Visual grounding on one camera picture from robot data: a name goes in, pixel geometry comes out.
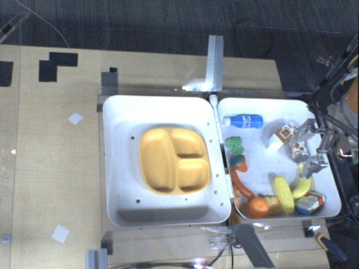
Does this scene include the yellow banana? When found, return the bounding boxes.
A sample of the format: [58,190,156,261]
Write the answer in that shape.
[291,164,314,200]

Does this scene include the blue bottle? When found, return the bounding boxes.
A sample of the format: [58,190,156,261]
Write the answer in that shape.
[223,114,264,129]

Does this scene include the tan bread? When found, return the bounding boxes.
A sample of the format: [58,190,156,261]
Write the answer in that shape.
[263,195,283,215]

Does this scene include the red strawberry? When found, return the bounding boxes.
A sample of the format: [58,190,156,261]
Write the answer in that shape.
[229,154,249,173]

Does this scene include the white and orange carton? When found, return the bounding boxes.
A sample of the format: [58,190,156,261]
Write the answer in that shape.
[268,121,299,151]

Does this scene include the red sausage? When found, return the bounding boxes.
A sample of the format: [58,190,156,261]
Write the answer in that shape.
[229,168,255,199]

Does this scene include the orange fruit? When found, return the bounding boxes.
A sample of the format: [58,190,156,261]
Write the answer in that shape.
[247,196,270,219]

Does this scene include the yellow corn cob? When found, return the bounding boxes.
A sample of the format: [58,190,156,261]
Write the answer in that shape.
[273,175,296,215]

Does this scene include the orange divided plate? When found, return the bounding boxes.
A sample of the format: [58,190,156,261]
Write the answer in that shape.
[139,127,211,195]

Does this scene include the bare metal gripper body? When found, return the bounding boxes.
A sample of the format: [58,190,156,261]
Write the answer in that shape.
[316,123,343,154]

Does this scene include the green grapes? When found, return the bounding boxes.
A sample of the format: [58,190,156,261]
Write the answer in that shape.
[225,137,245,155]

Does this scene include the white packet with red print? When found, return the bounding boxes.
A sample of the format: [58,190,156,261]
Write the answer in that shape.
[289,140,309,163]

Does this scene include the blue and orange carton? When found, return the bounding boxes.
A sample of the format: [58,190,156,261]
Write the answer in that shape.
[294,191,326,216]

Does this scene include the white plastic tray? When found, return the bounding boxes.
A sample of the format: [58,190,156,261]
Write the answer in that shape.
[217,97,342,220]
[102,95,232,229]

